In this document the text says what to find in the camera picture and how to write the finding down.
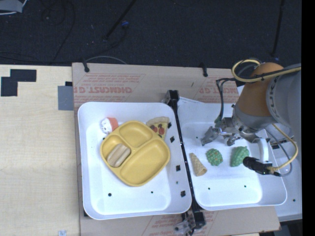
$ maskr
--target yellow cable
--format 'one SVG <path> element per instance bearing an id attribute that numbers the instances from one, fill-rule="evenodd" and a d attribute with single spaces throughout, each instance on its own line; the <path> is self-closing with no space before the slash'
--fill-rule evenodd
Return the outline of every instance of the yellow cable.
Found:
<path id="1" fill-rule="evenodd" d="M 284 135 L 295 147 L 295 154 L 291 157 L 291 159 L 289 159 L 286 163 L 278 166 L 278 167 L 267 167 L 268 170 L 270 170 L 272 173 L 287 166 L 289 163 L 291 163 L 297 156 L 299 148 L 297 146 L 297 144 L 290 138 L 287 136 L 287 134 L 285 134 L 281 129 L 279 129 L 276 125 L 272 124 L 282 135 Z"/>
<path id="2" fill-rule="evenodd" d="M 266 76 L 263 76 L 263 77 L 260 77 L 260 78 L 253 78 L 253 79 L 243 79 L 239 76 L 236 75 L 235 73 L 235 69 L 236 67 L 241 64 L 241 63 L 245 63 L 245 62 L 253 62 L 253 63 L 256 63 L 257 65 L 260 65 L 261 63 L 255 59 L 245 59 L 245 60 L 241 60 L 239 62 L 237 62 L 233 67 L 232 67 L 232 74 L 234 76 L 235 79 L 237 79 L 238 81 L 242 81 L 242 82 L 256 82 L 256 81 L 261 81 L 261 80 L 264 80 L 264 79 L 268 79 L 268 78 L 272 78 L 272 77 L 276 77 L 276 76 L 279 76 L 279 75 L 283 75 L 283 74 L 287 74 L 287 73 L 293 73 L 293 72 L 296 72 L 296 71 L 299 71 L 301 70 L 301 67 L 295 67 L 295 68 L 292 68 L 292 69 L 286 69 L 286 70 L 280 70 L 278 73 L 274 73 L 274 74 L 269 74 L 269 75 L 266 75 Z"/>

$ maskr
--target toy food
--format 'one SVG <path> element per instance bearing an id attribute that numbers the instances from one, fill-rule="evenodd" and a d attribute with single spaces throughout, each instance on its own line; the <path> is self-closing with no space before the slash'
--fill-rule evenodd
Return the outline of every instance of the toy food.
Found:
<path id="1" fill-rule="evenodd" d="M 123 144 L 117 144 L 114 149 L 108 154 L 106 161 L 112 167 L 119 167 L 130 155 L 130 148 Z"/>
<path id="2" fill-rule="evenodd" d="M 243 163 L 245 157 L 250 155 L 250 151 L 247 146 L 239 146 L 234 148 L 234 152 L 231 158 L 231 167 L 237 167 Z"/>
<path id="3" fill-rule="evenodd" d="M 109 135 L 111 132 L 113 132 L 117 127 L 118 127 L 118 122 L 116 118 L 105 118 L 102 120 L 100 127 L 102 131 L 106 134 Z"/>
<path id="4" fill-rule="evenodd" d="M 169 117 L 156 117 L 146 123 L 154 132 L 156 132 L 163 140 L 168 129 Z"/>
<path id="5" fill-rule="evenodd" d="M 206 152 L 206 156 L 212 166 L 218 166 L 221 162 L 223 162 L 221 153 L 215 148 L 208 150 Z"/>
<path id="6" fill-rule="evenodd" d="M 199 158 L 194 154 L 189 154 L 191 163 L 193 166 L 193 171 L 197 177 L 204 175 L 207 172 L 206 167 L 200 162 Z"/>

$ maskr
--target cardboard sheet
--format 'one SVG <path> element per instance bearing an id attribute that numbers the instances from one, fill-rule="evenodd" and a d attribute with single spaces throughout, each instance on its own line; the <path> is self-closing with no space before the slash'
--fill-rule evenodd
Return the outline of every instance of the cardboard sheet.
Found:
<path id="1" fill-rule="evenodd" d="M 180 214 L 144 216 L 111 220 L 93 220 L 84 216 L 82 204 L 81 157 L 77 111 L 90 101 L 161 102 L 168 90 L 178 90 L 181 97 L 205 103 L 220 103 L 216 79 L 231 78 L 229 69 L 208 68 L 208 77 L 201 68 L 162 67 L 88 63 L 86 73 L 82 63 L 73 63 L 73 92 L 78 163 L 78 186 L 81 235 L 155 236 L 175 235 L 173 226 L 181 221 Z M 225 103 L 235 103 L 238 90 L 234 82 L 223 88 Z M 274 207 L 203 211 L 206 225 L 194 235 L 223 236 L 280 229 Z"/>

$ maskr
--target toy bread roll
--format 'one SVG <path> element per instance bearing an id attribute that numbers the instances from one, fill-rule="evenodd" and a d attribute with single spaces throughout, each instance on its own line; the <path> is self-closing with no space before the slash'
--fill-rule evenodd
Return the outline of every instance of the toy bread roll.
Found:
<path id="1" fill-rule="evenodd" d="M 193 166 L 193 171 L 197 177 L 204 175 L 207 172 L 206 167 L 203 166 L 203 164 L 200 162 L 198 157 L 194 153 L 189 154 L 192 166 Z"/>
<path id="2" fill-rule="evenodd" d="M 123 144 L 117 144 L 106 158 L 108 164 L 112 167 L 119 167 L 130 155 L 130 148 Z"/>

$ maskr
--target dark carpet floor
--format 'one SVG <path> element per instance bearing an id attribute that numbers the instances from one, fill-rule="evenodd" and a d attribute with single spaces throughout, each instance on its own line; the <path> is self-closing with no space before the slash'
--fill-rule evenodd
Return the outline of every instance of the dark carpet floor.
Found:
<path id="1" fill-rule="evenodd" d="M 7 13 L 0 64 L 301 63 L 302 0 L 28 0 Z"/>

